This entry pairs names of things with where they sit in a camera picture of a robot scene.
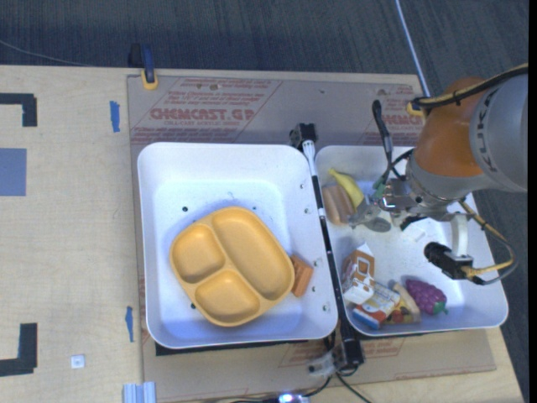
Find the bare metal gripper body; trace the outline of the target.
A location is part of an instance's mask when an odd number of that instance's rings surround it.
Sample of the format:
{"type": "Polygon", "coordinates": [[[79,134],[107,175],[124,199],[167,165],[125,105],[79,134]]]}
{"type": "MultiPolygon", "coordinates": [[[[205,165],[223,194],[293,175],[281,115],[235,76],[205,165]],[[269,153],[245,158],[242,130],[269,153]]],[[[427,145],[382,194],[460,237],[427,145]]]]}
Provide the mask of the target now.
{"type": "Polygon", "coordinates": [[[409,226],[426,218],[448,222],[455,215],[448,211],[454,201],[430,194],[414,179],[392,178],[378,186],[378,206],[390,214],[396,226],[409,226]]]}

